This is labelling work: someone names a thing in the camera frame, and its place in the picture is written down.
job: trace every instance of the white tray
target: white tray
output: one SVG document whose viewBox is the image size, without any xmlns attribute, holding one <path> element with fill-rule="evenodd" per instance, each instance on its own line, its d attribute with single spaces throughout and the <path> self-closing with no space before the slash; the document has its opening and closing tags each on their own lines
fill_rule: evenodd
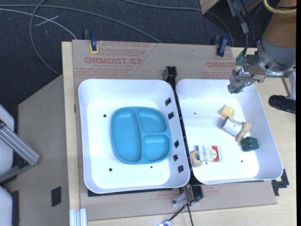
<svg viewBox="0 0 301 226">
<path fill-rule="evenodd" d="M 89 79 L 80 84 L 78 91 L 84 180 L 91 191 L 102 194 L 181 187 L 188 183 L 190 169 L 174 93 L 168 83 L 161 80 Z M 133 165 L 115 156 L 110 136 L 111 116 L 117 109 L 128 106 L 150 107 L 164 114 L 172 139 L 172 151 L 167 159 Z"/>
<path fill-rule="evenodd" d="M 193 174 L 204 184 L 280 177 L 282 163 L 257 88 L 251 85 L 230 94 L 228 84 L 228 80 L 185 79 L 176 85 L 189 151 L 195 145 L 217 145 L 221 151 L 221 162 L 193 167 Z M 225 104 L 236 110 L 235 120 L 253 125 L 246 137 L 256 138 L 259 149 L 242 151 L 235 137 L 220 128 L 224 118 L 219 113 Z"/>
</svg>

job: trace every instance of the yellow sponge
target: yellow sponge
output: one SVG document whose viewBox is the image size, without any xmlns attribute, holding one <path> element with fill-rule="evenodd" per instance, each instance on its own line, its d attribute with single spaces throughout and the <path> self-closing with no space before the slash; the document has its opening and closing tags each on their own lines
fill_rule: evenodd
<svg viewBox="0 0 301 226">
<path fill-rule="evenodd" d="M 222 109 L 222 111 L 220 112 L 220 115 L 223 117 L 223 118 L 226 118 L 227 116 L 231 117 L 231 118 L 234 118 L 234 114 L 235 114 L 235 110 L 228 106 L 228 105 L 225 105 Z"/>
</svg>

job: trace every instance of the blue clamp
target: blue clamp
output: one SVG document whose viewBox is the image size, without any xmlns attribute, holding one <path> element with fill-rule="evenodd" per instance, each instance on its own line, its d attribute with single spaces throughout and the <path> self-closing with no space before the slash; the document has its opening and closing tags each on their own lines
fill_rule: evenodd
<svg viewBox="0 0 301 226">
<path fill-rule="evenodd" d="M 96 55 L 99 50 L 98 50 L 98 45 L 97 45 L 97 41 L 96 41 L 96 35 L 92 29 L 90 30 L 90 37 L 91 37 L 90 52 L 91 52 L 91 54 Z"/>
<path fill-rule="evenodd" d="M 224 34 L 222 37 L 221 37 L 221 40 L 220 40 L 220 45 L 217 49 L 217 52 L 216 54 L 218 56 L 221 56 L 223 57 L 224 56 L 224 52 L 225 52 L 225 48 L 226 48 L 226 45 L 228 43 L 228 40 L 229 40 L 229 36 Z"/>
</svg>

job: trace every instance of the yellow clamp pad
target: yellow clamp pad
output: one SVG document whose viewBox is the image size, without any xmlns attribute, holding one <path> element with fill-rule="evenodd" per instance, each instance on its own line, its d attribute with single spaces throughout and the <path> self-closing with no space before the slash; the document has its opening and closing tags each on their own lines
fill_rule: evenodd
<svg viewBox="0 0 301 226">
<path fill-rule="evenodd" d="M 98 45 L 96 45 L 96 51 L 93 51 L 93 50 L 92 50 L 92 45 L 91 45 L 91 44 L 89 44 L 89 47 L 90 47 L 90 53 L 91 53 L 91 54 L 93 54 L 93 55 L 97 55 L 97 54 L 98 54 L 98 51 L 99 51 L 99 50 L 98 50 Z"/>
<path fill-rule="evenodd" d="M 199 156 L 198 150 L 193 150 L 190 152 L 190 158 L 192 161 L 192 165 L 194 167 L 199 167 L 203 164 L 203 162 L 201 160 L 198 160 L 198 156 Z"/>
</svg>

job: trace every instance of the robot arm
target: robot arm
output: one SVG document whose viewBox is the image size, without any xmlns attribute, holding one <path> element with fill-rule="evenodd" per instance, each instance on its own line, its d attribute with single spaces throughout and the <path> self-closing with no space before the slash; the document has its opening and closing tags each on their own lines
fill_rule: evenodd
<svg viewBox="0 0 301 226">
<path fill-rule="evenodd" d="M 295 7 L 297 0 L 281 0 L 279 7 Z M 258 43 L 254 55 L 236 58 L 238 71 L 233 70 L 228 90 L 239 93 L 254 82 L 262 83 L 266 77 L 289 78 L 290 95 L 271 96 L 270 106 L 296 113 L 296 9 L 269 9 L 274 15 Z"/>
</svg>

